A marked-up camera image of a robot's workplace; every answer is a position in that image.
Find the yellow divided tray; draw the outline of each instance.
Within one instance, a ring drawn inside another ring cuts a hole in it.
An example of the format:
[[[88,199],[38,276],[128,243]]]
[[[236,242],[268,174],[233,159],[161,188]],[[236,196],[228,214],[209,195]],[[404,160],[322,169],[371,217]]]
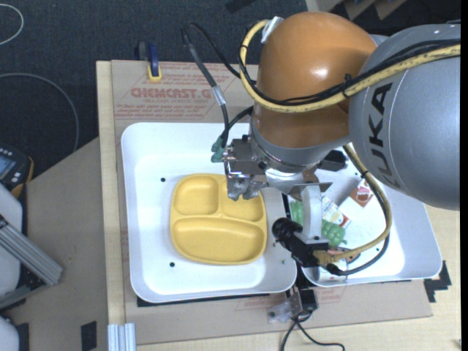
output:
[[[170,235],[183,256],[234,265],[251,263],[264,252],[268,231],[262,195],[234,201],[226,186],[219,174],[191,174],[175,186]]]

